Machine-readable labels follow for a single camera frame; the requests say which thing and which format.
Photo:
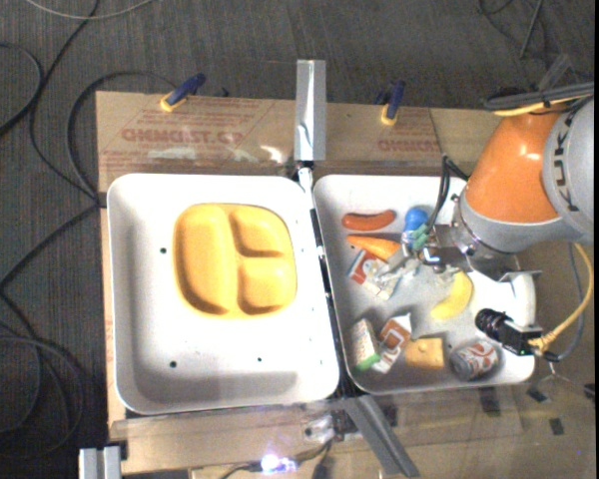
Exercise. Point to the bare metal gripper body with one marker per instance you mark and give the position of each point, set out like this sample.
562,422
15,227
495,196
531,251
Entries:
451,247

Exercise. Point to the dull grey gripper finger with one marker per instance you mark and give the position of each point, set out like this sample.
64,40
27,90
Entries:
402,258
440,269

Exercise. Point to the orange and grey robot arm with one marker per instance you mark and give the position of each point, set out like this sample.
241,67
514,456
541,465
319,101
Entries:
514,167

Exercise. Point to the orange carrot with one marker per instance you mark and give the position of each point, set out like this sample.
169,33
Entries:
374,246

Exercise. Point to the yellow banana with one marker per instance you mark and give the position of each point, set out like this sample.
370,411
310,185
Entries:
454,300

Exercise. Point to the red and white carton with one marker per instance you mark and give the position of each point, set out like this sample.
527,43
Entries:
362,267

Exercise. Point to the blue round bottle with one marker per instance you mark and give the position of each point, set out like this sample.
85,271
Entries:
415,217

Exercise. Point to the white plastic tray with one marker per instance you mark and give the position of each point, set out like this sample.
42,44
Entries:
204,357
419,307

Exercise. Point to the red sausage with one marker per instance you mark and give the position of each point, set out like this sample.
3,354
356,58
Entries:
368,220

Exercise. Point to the orange and white packet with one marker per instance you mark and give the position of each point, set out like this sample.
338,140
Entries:
393,342

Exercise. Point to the yellow biscuit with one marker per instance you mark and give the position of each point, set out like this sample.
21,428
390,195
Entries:
425,353

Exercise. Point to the white carton with green cap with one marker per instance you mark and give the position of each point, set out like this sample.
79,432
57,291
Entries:
363,344

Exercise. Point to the orange and white can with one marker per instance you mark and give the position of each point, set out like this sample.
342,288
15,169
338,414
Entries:
475,359

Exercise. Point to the yellow divided plate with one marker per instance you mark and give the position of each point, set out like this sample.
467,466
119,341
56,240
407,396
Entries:
214,262

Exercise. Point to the brown cardboard board red print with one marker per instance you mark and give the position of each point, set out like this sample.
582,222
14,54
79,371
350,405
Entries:
219,133

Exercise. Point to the black cylinder on white bracket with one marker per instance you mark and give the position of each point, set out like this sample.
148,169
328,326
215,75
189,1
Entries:
504,328

